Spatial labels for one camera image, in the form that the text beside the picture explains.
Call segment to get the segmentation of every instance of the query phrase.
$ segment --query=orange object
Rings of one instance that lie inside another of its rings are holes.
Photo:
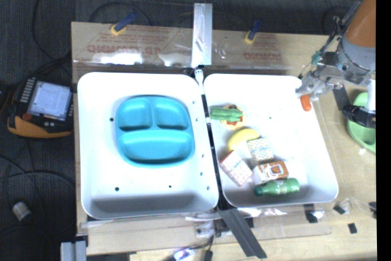
[[[300,96],[300,102],[301,102],[301,106],[303,107],[304,111],[310,111],[312,109],[310,95]]]
[[[346,31],[350,43],[376,47],[376,0],[363,0]]]

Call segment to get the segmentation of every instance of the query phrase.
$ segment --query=black cable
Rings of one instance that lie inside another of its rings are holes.
[[[210,240],[210,244],[209,244],[209,248],[208,248],[209,251],[212,248],[213,240],[214,240],[214,235],[212,235],[212,238]]]
[[[34,72],[32,72],[32,75],[45,74],[45,72],[53,71],[55,68],[60,67],[61,63],[69,60],[70,57],[71,57],[71,52],[69,51],[65,56],[59,57],[57,59],[52,59],[47,63],[41,65],[39,68],[34,70]]]
[[[177,15],[176,20],[172,23],[173,28],[192,28],[194,22],[194,11],[183,12]],[[246,31],[248,26],[243,19],[237,15],[223,11],[213,11],[213,29],[223,29],[231,31]]]
[[[144,19],[147,21],[148,25],[149,26],[152,26],[152,23],[151,21],[149,20],[148,16],[140,9],[140,8],[137,8],[135,7],[134,5],[132,4],[129,4],[125,1],[111,1],[111,2],[107,2],[105,4],[102,4],[100,5],[99,7],[97,7],[91,14],[90,14],[90,17],[88,18],[88,22],[94,22],[95,19],[97,18],[98,14],[105,8],[109,7],[109,6],[125,6],[125,7],[128,7],[128,8],[131,8],[131,9],[134,9],[136,11],[138,11],[143,17]]]
[[[27,152],[28,152],[28,154],[29,154],[30,169],[31,169],[32,172],[34,172],[34,171],[35,171],[35,168],[34,168],[34,163],[33,163],[33,160],[32,160],[32,153],[31,153],[30,143],[29,143],[29,141],[27,140],[27,138],[23,138],[23,139],[24,139],[24,142],[26,143]],[[41,213],[42,213],[42,221],[43,221],[42,223],[44,223],[44,221],[45,221],[45,211],[44,211],[44,209],[43,209],[42,196],[41,196],[41,194],[39,193],[39,190],[38,190],[38,188],[37,188],[37,185],[35,185],[35,178],[32,177],[31,180],[32,180],[32,183],[34,184],[34,192],[33,192],[33,194],[32,194],[31,203],[33,203],[34,198],[35,198],[35,195],[38,195],[38,197],[37,197],[37,198],[38,198],[38,206],[39,206],[39,209],[40,209],[40,211],[41,211]]]
[[[45,49],[43,49],[43,47],[41,46],[41,44],[39,43],[38,41],[38,38],[35,34],[35,23],[37,21],[37,12],[38,12],[38,7],[39,7],[39,4],[40,4],[40,1],[41,0],[36,0],[35,1],[35,5],[34,5],[34,10],[33,10],[33,13],[32,13],[32,21],[31,21],[31,33],[32,33],[32,38],[35,42],[35,44],[38,46],[39,50],[44,53],[46,56],[48,56],[51,60],[55,60],[55,58],[52,57],[52,55],[50,55],[50,53],[48,53]],[[65,71],[67,73],[68,76],[72,77],[71,73],[66,69],[64,68],[63,66],[60,65],[60,68]]]
[[[197,250],[197,249],[202,249],[202,248],[205,248],[205,247],[208,247],[208,246],[209,246],[209,249],[210,249],[210,247],[211,247],[212,244],[213,244],[213,238],[214,238],[214,235],[212,235],[212,237],[209,238],[209,240],[208,240],[206,243],[201,244],[201,245],[199,245],[199,246],[190,246],[190,247],[188,247],[188,248],[189,248],[189,249],[193,249],[193,250]]]
[[[54,248],[52,246],[53,242],[50,240],[49,235],[47,233],[45,233],[44,231],[42,231],[42,229],[39,229],[38,227],[28,226],[28,225],[12,226],[12,227],[9,227],[8,229],[4,229],[4,230],[0,231],[0,238],[4,237],[6,235],[9,235],[10,233],[12,233],[16,230],[21,230],[23,232],[23,235],[25,235],[26,230],[33,230],[34,232],[41,235],[45,239],[45,241],[48,243],[48,246],[50,247],[48,254],[50,257],[49,260],[52,260],[52,258],[54,256]]]
[[[7,163],[7,167],[6,167],[5,173],[4,173],[4,177],[5,178],[9,177],[9,172],[10,172],[11,167],[14,167],[15,169],[17,169],[21,173],[25,173],[25,171],[21,167],[19,167],[14,161],[9,160],[5,156],[0,155],[0,160],[3,160],[3,161],[5,161]],[[34,201],[35,192],[37,192],[37,190],[36,190],[34,181],[31,180],[31,179],[29,179],[29,180],[30,180],[31,184],[34,186],[34,193],[32,194],[31,199],[29,201],[30,205],[32,205],[32,203]],[[8,193],[8,188],[7,188],[6,183],[7,183],[7,180],[2,181],[3,192],[5,194],[4,201],[6,202],[7,206],[11,210],[12,209],[12,204],[9,201],[10,195]]]
[[[29,181],[34,185],[34,189],[36,190],[37,194],[38,194],[38,198],[40,200],[40,209],[42,211],[43,214],[45,214],[45,211],[43,210],[43,205],[42,205],[42,198],[41,198],[41,195],[39,194],[39,191],[35,185],[35,183],[32,181],[32,178],[34,178],[35,176],[46,176],[46,177],[54,177],[56,179],[59,179],[61,181],[63,181],[66,185],[68,185],[73,191],[75,190],[75,186],[74,184],[67,180],[65,177],[59,175],[59,174],[56,174],[56,173],[51,173],[51,172],[43,172],[43,171],[35,171],[35,172],[25,172],[22,170],[22,168],[20,168],[17,164],[15,164],[13,161],[10,161],[8,158],[0,155],[0,160],[3,160],[5,161],[6,163],[8,163],[9,165],[13,166],[15,169],[18,169],[21,173],[20,174],[15,174],[15,175],[11,175],[11,176],[5,176],[5,177],[1,177],[0,178],[0,182],[3,182],[3,184],[13,178],[17,178],[17,177],[27,177],[29,179]],[[66,230],[70,229],[71,227],[74,227],[76,225],[76,223],[73,221],[71,224],[67,225],[66,227],[64,227],[63,229],[61,229],[60,231],[57,231],[57,232],[53,232],[53,233],[50,233],[51,236],[55,236],[55,235],[59,235],[61,233],[64,233]]]
[[[327,9],[321,17],[321,34],[330,35],[335,27],[334,17],[339,17],[341,20],[349,10],[349,7],[336,6]]]

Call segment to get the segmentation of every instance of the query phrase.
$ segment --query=blue divided plate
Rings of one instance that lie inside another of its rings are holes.
[[[115,117],[121,156],[133,165],[167,166],[194,154],[194,134],[187,109],[163,96],[125,100]]]

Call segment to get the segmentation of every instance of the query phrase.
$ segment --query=white plastic tray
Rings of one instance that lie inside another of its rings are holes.
[[[184,163],[133,166],[119,154],[117,108],[126,99],[162,95],[188,109],[195,151]],[[199,87],[186,75],[88,73],[78,83],[81,203],[96,219],[206,212],[219,193]]]
[[[239,187],[219,167],[223,193],[232,205],[271,207],[330,202],[337,197],[338,182],[315,112],[304,111],[295,94],[300,85],[301,81],[292,76],[216,73],[206,77],[209,110],[229,104],[242,109],[246,127],[268,139],[275,161],[286,161],[290,177],[296,177],[301,185],[298,193],[257,197],[251,179]],[[220,160],[228,154],[227,142],[234,131],[218,120],[211,120],[211,128]],[[241,156],[252,163],[249,154]]]
[[[208,108],[235,104],[246,116],[246,127],[267,138],[275,160],[287,162],[298,193],[273,197],[254,195],[250,179],[236,186],[219,168],[222,191],[235,207],[273,207],[330,202],[338,183],[314,110],[305,112],[295,94],[300,80],[291,76],[211,74],[204,82]],[[167,167],[132,166],[119,154],[115,117],[130,97],[161,95],[187,108],[195,151],[184,163]],[[213,157],[200,89],[186,75],[88,73],[78,83],[81,154],[81,203],[96,219],[206,212],[219,199]],[[220,160],[234,131],[211,120]],[[242,155],[252,164],[250,155]]]

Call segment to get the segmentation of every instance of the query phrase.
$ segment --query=gray carpet floor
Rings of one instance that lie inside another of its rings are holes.
[[[126,12],[123,2],[142,6],[145,23],[152,25],[191,27],[191,19],[159,8],[206,2],[213,4],[216,29],[245,31],[260,18],[263,32],[327,34],[332,17],[356,1],[361,0],[0,0],[0,84],[17,84],[45,62],[66,56],[72,21],[116,21]],[[69,81],[70,72],[67,60],[50,76]],[[20,138],[0,124],[0,260],[60,260],[60,242],[74,239],[74,143],[72,135]],[[33,213],[30,226],[10,210],[19,200]]]

